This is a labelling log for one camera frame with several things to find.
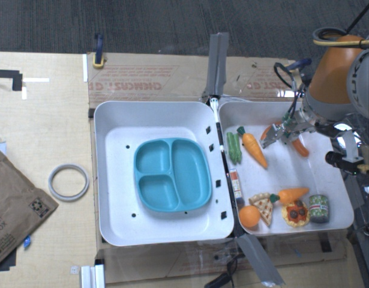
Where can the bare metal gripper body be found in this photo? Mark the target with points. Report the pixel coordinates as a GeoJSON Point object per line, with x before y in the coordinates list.
{"type": "Point", "coordinates": [310, 123]}

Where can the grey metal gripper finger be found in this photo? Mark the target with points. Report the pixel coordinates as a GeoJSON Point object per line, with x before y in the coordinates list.
{"type": "Point", "coordinates": [293, 137]}
{"type": "Point", "coordinates": [272, 135]}

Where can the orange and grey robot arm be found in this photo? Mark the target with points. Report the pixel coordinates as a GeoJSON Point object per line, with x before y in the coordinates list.
{"type": "Point", "coordinates": [332, 76]}

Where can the orange sausage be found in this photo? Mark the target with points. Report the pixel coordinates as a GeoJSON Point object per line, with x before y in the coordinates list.
{"type": "Point", "coordinates": [301, 148]}

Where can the orange carrot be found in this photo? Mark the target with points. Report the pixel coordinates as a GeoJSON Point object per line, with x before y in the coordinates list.
{"type": "Point", "coordinates": [292, 194]}
{"type": "Point", "coordinates": [253, 147]}

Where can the white plastic tray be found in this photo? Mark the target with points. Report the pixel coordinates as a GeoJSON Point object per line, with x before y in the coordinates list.
{"type": "Point", "coordinates": [292, 172]}
{"type": "Point", "coordinates": [118, 172]}

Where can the green bean pods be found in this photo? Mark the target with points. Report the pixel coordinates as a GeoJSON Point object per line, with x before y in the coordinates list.
{"type": "Point", "coordinates": [234, 148]}

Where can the small bottle red white label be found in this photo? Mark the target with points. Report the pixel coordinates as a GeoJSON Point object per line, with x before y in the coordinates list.
{"type": "Point", "coordinates": [236, 186]}

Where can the tan pie slice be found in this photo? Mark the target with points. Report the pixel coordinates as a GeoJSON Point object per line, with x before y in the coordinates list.
{"type": "Point", "coordinates": [264, 206]}

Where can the green can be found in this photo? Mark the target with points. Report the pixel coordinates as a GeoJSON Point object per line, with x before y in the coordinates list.
{"type": "Point", "coordinates": [319, 209]}

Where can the round yellow pizza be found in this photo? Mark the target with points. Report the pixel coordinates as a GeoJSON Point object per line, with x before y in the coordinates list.
{"type": "Point", "coordinates": [295, 214]}

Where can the orange fruit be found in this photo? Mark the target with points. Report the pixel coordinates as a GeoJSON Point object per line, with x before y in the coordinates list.
{"type": "Point", "coordinates": [249, 216]}

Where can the blue divided plate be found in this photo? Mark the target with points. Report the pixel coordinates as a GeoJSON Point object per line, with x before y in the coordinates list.
{"type": "Point", "coordinates": [187, 172]}

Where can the brown cardboard board red print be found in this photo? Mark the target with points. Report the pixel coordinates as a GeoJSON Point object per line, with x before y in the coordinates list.
{"type": "Point", "coordinates": [160, 79]}

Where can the small blue scrap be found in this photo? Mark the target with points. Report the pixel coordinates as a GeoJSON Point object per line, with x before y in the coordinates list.
{"type": "Point", "coordinates": [27, 241]}

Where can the brown paper bag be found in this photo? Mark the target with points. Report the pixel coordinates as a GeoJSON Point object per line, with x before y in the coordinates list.
{"type": "Point", "coordinates": [13, 202]}

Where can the black cylinder on white bracket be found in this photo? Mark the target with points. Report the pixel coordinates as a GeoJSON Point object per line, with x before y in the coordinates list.
{"type": "Point", "coordinates": [343, 160]}

